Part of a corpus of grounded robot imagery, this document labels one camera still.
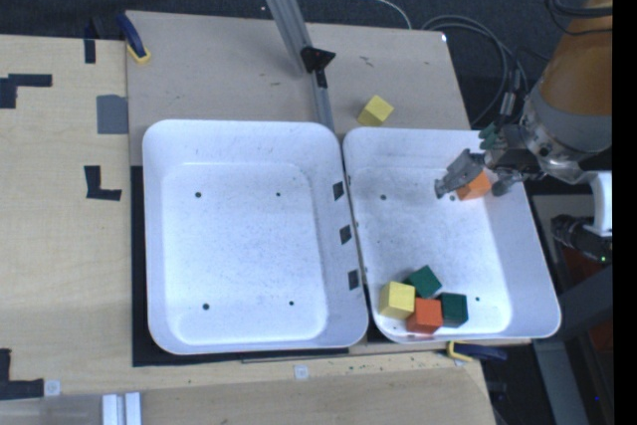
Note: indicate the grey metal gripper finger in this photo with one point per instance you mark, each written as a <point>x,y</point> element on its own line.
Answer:
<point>505,183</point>
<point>460,169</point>

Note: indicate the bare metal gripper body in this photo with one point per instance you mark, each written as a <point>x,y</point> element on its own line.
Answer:
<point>517,154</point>

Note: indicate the orange cube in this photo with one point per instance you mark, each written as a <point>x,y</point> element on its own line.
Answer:
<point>477,188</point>
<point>424,315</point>

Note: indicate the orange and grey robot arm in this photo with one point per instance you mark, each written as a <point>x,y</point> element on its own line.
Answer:
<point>577,69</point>

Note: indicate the white plastic tray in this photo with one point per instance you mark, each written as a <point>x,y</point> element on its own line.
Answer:
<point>428,239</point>
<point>239,239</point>

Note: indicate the yellow cube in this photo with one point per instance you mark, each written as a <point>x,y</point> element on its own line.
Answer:
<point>375,111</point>
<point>396,299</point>

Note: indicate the green cube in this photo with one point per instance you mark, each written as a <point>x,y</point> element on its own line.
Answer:
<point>455,308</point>
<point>424,280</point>

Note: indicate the black cylinder on white bracket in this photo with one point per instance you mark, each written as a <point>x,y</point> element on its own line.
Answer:
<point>582,236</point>

